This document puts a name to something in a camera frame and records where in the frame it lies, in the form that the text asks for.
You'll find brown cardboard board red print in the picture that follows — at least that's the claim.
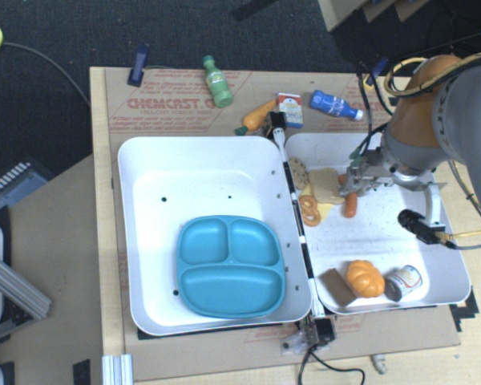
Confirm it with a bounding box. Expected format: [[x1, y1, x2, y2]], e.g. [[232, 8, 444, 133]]
[[103, 67, 462, 383]]

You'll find green bottle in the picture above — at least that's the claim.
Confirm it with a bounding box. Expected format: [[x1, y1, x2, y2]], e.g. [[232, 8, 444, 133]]
[[202, 55, 234, 108]]

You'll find yellow cheese slice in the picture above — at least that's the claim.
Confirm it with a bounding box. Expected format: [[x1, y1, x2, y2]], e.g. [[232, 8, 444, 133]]
[[300, 184, 334, 222]]

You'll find white plastic tray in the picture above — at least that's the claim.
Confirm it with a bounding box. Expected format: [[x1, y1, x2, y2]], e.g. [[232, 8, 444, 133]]
[[284, 132, 472, 315], [117, 136, 314, 337]]

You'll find beige bread slice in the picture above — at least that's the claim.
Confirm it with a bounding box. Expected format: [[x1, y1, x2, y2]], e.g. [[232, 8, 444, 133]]
[[307, 167, 346, 205]]

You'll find blue divided plate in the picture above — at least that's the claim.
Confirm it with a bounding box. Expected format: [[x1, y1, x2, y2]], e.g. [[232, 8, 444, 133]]
[[176, 214, 287, 320]]

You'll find brown chocolate chip biscuit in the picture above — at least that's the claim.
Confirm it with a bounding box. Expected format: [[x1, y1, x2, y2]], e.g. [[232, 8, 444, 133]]
[[288, 157, 309, 191]]

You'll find blue bottle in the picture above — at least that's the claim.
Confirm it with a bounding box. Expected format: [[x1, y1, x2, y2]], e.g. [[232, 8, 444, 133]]
[[308, 90, 364, 122]]

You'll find orange bread roll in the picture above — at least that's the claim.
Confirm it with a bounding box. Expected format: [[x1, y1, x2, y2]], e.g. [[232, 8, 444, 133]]
[[346, 259, 386, 299]]

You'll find orange sausage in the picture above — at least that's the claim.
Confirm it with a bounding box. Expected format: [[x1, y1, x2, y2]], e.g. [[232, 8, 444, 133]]
[[338, 172, 359, 219]]

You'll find brown rectangular biscuit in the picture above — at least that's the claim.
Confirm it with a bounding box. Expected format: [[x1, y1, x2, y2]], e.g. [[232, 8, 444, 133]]
[[320, 268, 358, 308]]

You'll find thin black and white rod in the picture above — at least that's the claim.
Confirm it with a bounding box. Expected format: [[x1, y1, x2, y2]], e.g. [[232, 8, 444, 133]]
[[273, 128, 325, 318]]

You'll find white and orange carton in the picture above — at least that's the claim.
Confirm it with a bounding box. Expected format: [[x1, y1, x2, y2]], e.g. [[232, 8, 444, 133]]
[[275, 91, 305, 129]]

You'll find orange pretzel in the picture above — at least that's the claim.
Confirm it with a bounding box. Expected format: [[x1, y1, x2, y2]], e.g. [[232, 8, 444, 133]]
[[298, 194, 322, 228]]

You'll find small white can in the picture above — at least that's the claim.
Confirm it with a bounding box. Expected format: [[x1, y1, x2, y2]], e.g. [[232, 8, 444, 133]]
[[383, 265, 423, 302]]

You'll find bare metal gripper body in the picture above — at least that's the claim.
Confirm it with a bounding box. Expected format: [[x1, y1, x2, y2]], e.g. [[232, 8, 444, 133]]
[[346, 150, 430, 195]]

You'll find black block with thin wires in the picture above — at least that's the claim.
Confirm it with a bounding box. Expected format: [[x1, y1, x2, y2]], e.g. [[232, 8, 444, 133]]
[[266, 111, 287, 130], [304, 317, 337, 345]]

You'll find orange carrot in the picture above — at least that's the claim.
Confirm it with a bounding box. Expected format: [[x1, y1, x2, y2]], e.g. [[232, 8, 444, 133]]
[[234, 99, 278, 136]]

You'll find black cylinder on white bracket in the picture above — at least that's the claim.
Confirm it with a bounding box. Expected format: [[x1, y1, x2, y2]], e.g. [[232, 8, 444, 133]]
[[397, 182, 448, 245]]

